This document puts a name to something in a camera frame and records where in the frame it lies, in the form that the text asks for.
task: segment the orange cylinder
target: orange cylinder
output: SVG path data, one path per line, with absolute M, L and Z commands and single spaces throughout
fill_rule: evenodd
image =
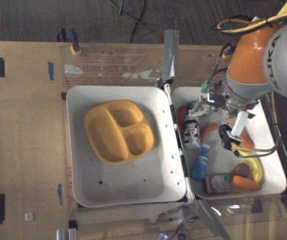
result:
M 263 54 L 270 37 L 281 27 L 280 24 L 266 26 L 240 38 L 228 67 L 232 80 L 242 84 L 267 83 Z

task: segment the white plastic tray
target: white plastic tray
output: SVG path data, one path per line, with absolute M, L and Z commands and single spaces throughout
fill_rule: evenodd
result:
M 186 106 L 188 102 L 197 101 L 201 93 L 200 90 L 200 87 L 176 88 L 172 93 L 175 110 L 177 111 L 180 107 Z M 274 145 L 274 141 L 261 104 L 256 105 L 251 112 L 256 116 L 247 121 L 245 129 L 254 142 L 255 148 L 271 148 Z M 218 123 L 220 125 L 222 122 L 222 113 L 222 110 L 219 110 L 218 112 L 211 113 L 209 116 L 200 117 L 200 128 L 202 129 L 210 123 Z M 231 151 L 223 148 L 218 130 L 210 132 L 204 139 L 204 143 L 210 145 L 206 175 L 230 173 L 236 165 L 243 162 L 243 158 L 238 158 Z M 183 151 L 188 170 L 190 171 L 197 154 L 186 148 Z M 260 190 L 240 190 L 232 194 L 207 195 L 201 182 L 191 180 L 192 190 L 197 196 L 203 199 L 240 198 L 274 195 L 284 192 L 287 187 L 287 180 L 278 153 L 275 151 L 271 155 L 261 157 L 260 160 L 264 171 L 263 184 Z
M 116 100 L 138 105 L 154 133 L 152 150 L 122 165 L 102 162 L 88 140 L 85 114 Z M 72 188 L 84 207 L 176 202 L 186 183 L 166 94 L 156 87 L 76 86 L 66 96 Z

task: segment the yellow banana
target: yellow banana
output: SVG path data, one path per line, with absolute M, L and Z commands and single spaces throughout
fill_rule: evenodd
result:
M 251 156 L 252 154 L 249 152 L 238 151 L 242 156 Z M 258 157 L 245 158 L 244 161 L 249 165 L 253 180 L 257 183 L 260 183 L 264 177 L 264 170 L 262 163 L 260 162 Z

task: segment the orange carrot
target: orange carrot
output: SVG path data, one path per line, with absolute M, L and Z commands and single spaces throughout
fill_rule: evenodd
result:
M 200 130 L 200 142 L 203 143 L 206 135 L 210 133 L 211 131 L 216 130 L 217 128 L 218 128 L 218 125 L 216 123 L 208 124 L 207 126 L 202 128 Z
M 261 189 L 262 185 L 248 179 L 246 177 L 242 177 L 239 175 L 235 175 L 232 177 L 231 184 L 235 187 L 242 188 L 242 189 Z
M 187 114 L 188 114 L 188 108 L 186 106 L 182 106 L 181 108 L 178 109 L 177 122 L 178 122 L 179 132 L 181 134 L 184 133 L 184 121 L 185 121 L 185 117 Z
M 253 149 L 255 144 L 248 139 L 243 133 L 240 135 L 241 144 L 244 145 L 246 148 Z

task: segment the brown round object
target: brown round object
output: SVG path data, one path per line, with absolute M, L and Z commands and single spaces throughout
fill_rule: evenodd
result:
M 242 177 L 248 177 L 250 175 L 251 169 L 248 164 L 246 163 L 240 163 L 234 168 L 234 175 L 242 176 Z

